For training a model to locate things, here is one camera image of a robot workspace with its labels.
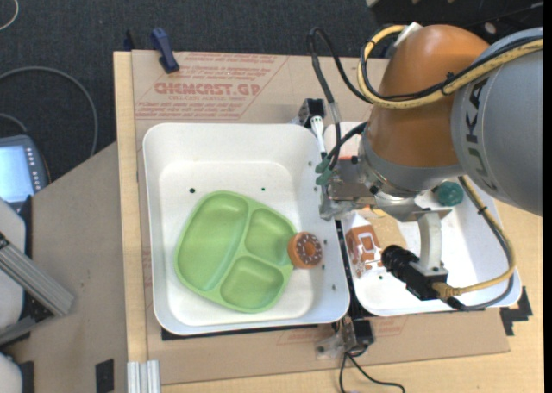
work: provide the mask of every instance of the cable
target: cable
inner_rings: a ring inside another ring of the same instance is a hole
[[[326,155],[327,159],[332,159],[334,157],[337,157],[339,154],[339,150],[341,147],[347,142],[349,139],[353,138],[353,136],[362,133],[364,131],[364,128],[366,127],[367,123],[363,122],[358,124],[353,129],[349,130],[341,139],[336,141],[336,145],[329,151],[329,153]]]
[[[61,76],[62,78],[65,78],[65,79],[73,82],[83,92],[83,94],[86,97],[86,100],[90,104],[91,111],[92,111],[92,117],[94,119],[94,135],[93,135],[93,138],[92,138],[92,147],[91,147],[91,152],[90,152],[90,157],[92,157],[94,155],[94,153],[96,152],[97,138],[98,138],[98,133],[99,133],[99,124],[98,124],[98,121],[97,121],[96,106],[94,105],[94,102],[92,101],[92,98],[91,98],[90,94],[88,93],[88,91],[86,90],[86,88],[76,78],[70,76],[69,74],[67,74],[67,73],[65,73],[61,70],[57,70],[55,68],[49,68],[47,66],[37,66],[37,65],[24,66],[22,68],[16,68],[15,70],[10,70],[8,72],[0,74],[0,82],[5,80],[6,78],[8,78],[10,76],[15,76],[15,75],[21,74],[23,72],[49,72],[49,73],[52,73],[52,74],[57,74],[58,76]]]
[[[376,35],[361,49],[361,62],[357,68],[359,86],[362,93],[369,101],[377,103],[379,106],[384,108],[408,109],[436,102],[445,96],[451,95],[464,85],[469,84],[481,76],[484,76],[510,60],[520,58],[528,53],[534,53],[542,50],[544,45],[544,39],[542,36],[521,38],[501,47],[495,53],[474,62],[467,69],[462,70],[455,75],[451,74],[440,84],[435,84],[425,90],[409,94],[382,96],[370,85],[367,75],[367,60],[378,42],[392,34],[399,34],[404,28],[404,25],[394,25],[384,28],[376,33]],[[402,101],[397,102],[393,101],[393,99],[402,99]]]
[[[347,393],[347,391],[343,387],[343,372],[344,372],[344,369],[345,369],[345,362],[347,361],[347,358],[349,358],[351,360],[351,362],[354,364],[354,366],[364,375],[364,377],[366,379],[372,381],[375,384],[386,385],[388,387],[397,387],[403,393],[406,392],[405,387],[403,387],[401,384],[384,382],[384,381],[379,381],[377,379],[374,379],[373,377],[368,375],[364,370],[362,370],[362,367],[354,360],[354,358],[356,358],[355,355],[352,355],[350,352],[345,352],[343,354],[342,366],[341,366],[341,369],[339,370],[339,388],[341,389],[341,393]]]
[[[329,89],[328,82],[326,81],[326,78],[324,77],[322,73],[322,68],[320,68],[320,60],[318,59],[318,54],[315,49],[315,42],[314,37],[315,34],[318,34],[322,37],[323,41],[326,43],[326,45],[329,46],[330,52],[333,52],[333,48],[331,48],[331,44],[326,39],[325,33],[320,28],[313,28],[308,34],[307,34],[307,50],[310,53],[310,59],[312,60],[312,68],[314,68],[314,73],[317,75],[318,83],[322,87],[322,90],[324,92],[324,95],[326,96],[326,100],[328,101],[329,110],[331,112],[332,118],[334,120],[334,124],[336,125],[336,140],[339,140],[341,138],[341,118],[339,116],[339,111],[336,106],[336,100],[334,99],[334,95],[331,93],[331,90]],[[336,156],[334,159],[330,159],[330,167],[331,169],[334,168],[337,164],[338,156]]]
[[[528,7],[523,7],[522,9],[513,10],[511,12],[504,13],[500,16],[488,17],[486,19],[482,19],[482,20],[477,21],[477,22],[472,22],[472,23],[469,23],[469,24],[464,25],[462,27],[463,28],[473,28],[476,25],[480,25],[480,24],[485,23],[485,22],[494,22],[494,21],[504,20],[505,18],[507,18],[509,16],[519,15],[520,13],[525,13],[526,11],[532,11],[533,9],[540,9],[540,8],[544,8],[544,1],[539,1],[539,2],[533,3]]]
[[[326,44],[326,46],[329,49],[329,53],[331,54],[331,57],[333,58],[334,62],[336,63],[337,71],[339,71],[339,74],[342,77],[343,82],[345,85],[353,92],[355,96],[357,96],[359,99],[366,101],[367,99],[364,97],[364,95],[358,91],[353,84],[351,84],[351,81],[348,79],[347,74],[345,74],[345,70],[343,70],[342,62],[339,60],[339,57],[336,55],[336,50],[334,49],[333,44],[329,40],[328,35],[319,27],[314,27],[308,34],[307,34],[307,49],[309,50],[310,55],[315,54],[317,57],[317,52],[315,49],[315,35],[318,35],[320,39]]]
[[[483,203],[483,201],[480,199],[480,197],[477,194],[477,191],[475,188],[464,178],[464,177],[458,177],[458,180],[460,181],[460,184],[472,200],[472,202],[475,204],[475,207],[478,210],[478,213],[482,215],[485,218],[485,221],[491,228],[491,230],[494,232],[494,234],[497,236],[500,245],[503,247],[506,258],[508,259],[508,269],[499,275],[498,277],[489,279],[487,281],[483,281],[481,283],[473,284],[467,287],[452,287],[446,283],[433,283],[432,288],[435,289],[438,294],[439,298],[442,300],[446,300],[449,305],[458,305],[460,309],[462,309],[463,304],[458,302],[458,300],[450,299],[454,298],[454,296],[459,296],[468,292],[472,292],[475,290],[481,290],[486,289],[487,287],[491,287],[495,284],[502,283],[507,278],[509,278],[511,281],[509,283],[509,288],[506,289],[505,293],[503,293],[501,296],[495,298],[495,300],[491,300],[490,302],[480,304],[479,306],[472,306],[471,309],[481,309],[481,306],[491,305],[495,302],[499,301],[500,299],[503,299],[507,293],[510,291],[510,285],[513,283],[512,277],[513,273],[516,268],[516,257],[514,255],[513,248],[511,247],[510,240],[506,237],[504,231],[500,227],[497,220],[492,216],[491,211],[489,208]]]
[[[333,166],[331,164],[334,163],[334,159],[339,159],[339,151],[341,150],[341,147],[354,135],[361,134],[366,125],[367,122],[360,123],[353,129],[349,130],[341,139],[336,139],[334,147],[329,151],[329,153],[326,154],[323,161],[317,165],[316,172],[324,174],[326,170],[332,171]]]
[[[14,117],[12,115],[9,115],[9,114],[4,114],[4,113],[0,113],[0,117],[2,117],[3,119],[7,119],[9,121],[12,121],[13,123],[16,123],[19,126],[19,128],[21,128],[23,130],[23,133],[28,132],[27,127],[23,124],[23,122],[21,122],[16,117]]]
[[[16,4],[16,12],[14,13],[14,15],[11,17],[9,21],[7,21],[3,26],[0,26],[0,31],[5,30],[7,27],[9,27],[13,23],[13,21],[19,16],[19,3],[17,2],[17,0],[14,0],[14,3]]]
[[[508,279],[508,285],[506,286],[506,289],[502,294],[500,294],[499,296],[493,298],[492,300],[485,301],[484,303],[480,303],[480,304],[474,304],[474,305],[467,306],[467,305],[463,304],[462,302],[460,302],[458,300],[458,298],[455,298],[453,296],[450,297],[447,300],[444,300],[444,301],[451,308],[453,308],[455,310],[460,310],[462,312],[473,312],[475,310],[483,310],[483,309],[486,309],[487,307],[493,306],[494,304],[496,304],[499,301],[506,298],[510,294],[511,290],[513,289],[513,286],[514,286],[514,277],[511,276]]]

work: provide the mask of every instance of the black clamp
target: black clamp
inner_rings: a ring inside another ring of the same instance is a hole
[[[180,69],[179,63],[176,61],[171,49],[171,43],[169,42],[169,36],[163,28],[154,28],[154,31],[150,34],[150,39],[154,48],[161,53],[159,62],[163,66],[165,72],[177,72]]]

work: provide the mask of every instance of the green ball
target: green ball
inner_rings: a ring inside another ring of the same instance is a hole
[[[437,200],[443,206],[455,206],[464,198],[464,190],[454,182],[443,182],[437,188]]]

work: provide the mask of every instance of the gray carpet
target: gray carpet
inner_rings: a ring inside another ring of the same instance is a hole
[[[18,0],[19,16],[0,30],[0,73],[23,66],[52,67],[76,78],[91,94],[99,117],[97,149],[116,139],[112,53],[123,50],[127,30],[139,48],[163,27],[175,50],[306,54],[313,26],[326,30],[341,56],[357,56],[382,24],[418,21],[481,22],[538,0]],[[0,0],[0,27],[13,2]],[[543,9],[500,21],[499,34],[543,25]],[[482,33],[480,25],[473,30]],[[321,53],[326,54],[321,46]],[[82,92],[65,78],[25,72],[0,80],[0,113],[25,124],[42,150],[52,179],[84,161],[91,150],[93,120]],[[20,133],[0,119],[0,136]]]

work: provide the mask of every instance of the donut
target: donut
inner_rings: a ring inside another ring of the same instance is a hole
[[[310,269],[322,261],[320,241],[308,232],[293,235],[287,243],[287,253],[299,269]]]

